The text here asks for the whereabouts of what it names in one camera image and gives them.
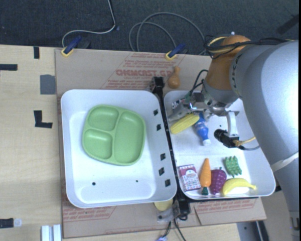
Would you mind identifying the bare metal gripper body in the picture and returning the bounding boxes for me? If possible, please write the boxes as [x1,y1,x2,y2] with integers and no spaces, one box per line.
[190,92,240,117]

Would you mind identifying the yellow corn cob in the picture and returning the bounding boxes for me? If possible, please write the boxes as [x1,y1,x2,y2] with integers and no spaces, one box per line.
[170,113,200,135]

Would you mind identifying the brown toy drumstick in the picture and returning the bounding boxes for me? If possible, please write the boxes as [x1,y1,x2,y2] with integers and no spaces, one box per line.
[167,65,182,89]

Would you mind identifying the blue and white bottle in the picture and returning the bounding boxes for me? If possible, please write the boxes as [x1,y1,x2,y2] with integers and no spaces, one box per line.
[193,112,212,147]

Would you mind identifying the white plastic tray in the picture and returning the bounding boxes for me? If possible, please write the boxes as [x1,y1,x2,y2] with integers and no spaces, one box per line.
[60,89,178,209]
[163,90,276,201]

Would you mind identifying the red and white carton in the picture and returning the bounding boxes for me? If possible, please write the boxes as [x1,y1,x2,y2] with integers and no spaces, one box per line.
[177,163,202,192]

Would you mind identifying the orange carrot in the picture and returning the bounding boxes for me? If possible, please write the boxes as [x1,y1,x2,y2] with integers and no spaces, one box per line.
[198,158,212,196]

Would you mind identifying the green divided plate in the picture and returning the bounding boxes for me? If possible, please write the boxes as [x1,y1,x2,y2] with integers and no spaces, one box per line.
[81,104,147,167]

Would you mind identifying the green pea pods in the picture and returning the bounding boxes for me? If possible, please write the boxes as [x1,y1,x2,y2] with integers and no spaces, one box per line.
[224,155,243,178]

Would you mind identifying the purple grapes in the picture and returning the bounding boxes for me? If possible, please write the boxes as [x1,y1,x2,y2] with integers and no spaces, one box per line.
[209,167,228,196]

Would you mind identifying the yellow banana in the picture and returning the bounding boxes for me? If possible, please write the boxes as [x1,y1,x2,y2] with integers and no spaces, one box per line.
[220,177,257,197]

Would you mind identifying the yellow round toy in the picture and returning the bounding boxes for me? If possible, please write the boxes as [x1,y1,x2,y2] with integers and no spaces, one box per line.
[154,199,174,211]

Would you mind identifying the brown cardboard board, red print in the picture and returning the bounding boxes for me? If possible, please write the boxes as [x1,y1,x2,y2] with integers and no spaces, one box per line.
[54,48,267,239]

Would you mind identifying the black block with thin wires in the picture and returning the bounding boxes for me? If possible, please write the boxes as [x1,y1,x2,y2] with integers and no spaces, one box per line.
[178,198,192,216]
[151,76,165,94]

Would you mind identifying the black cylinder on white bracket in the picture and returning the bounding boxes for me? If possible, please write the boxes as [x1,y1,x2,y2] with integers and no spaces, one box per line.
[214,111,240,149]

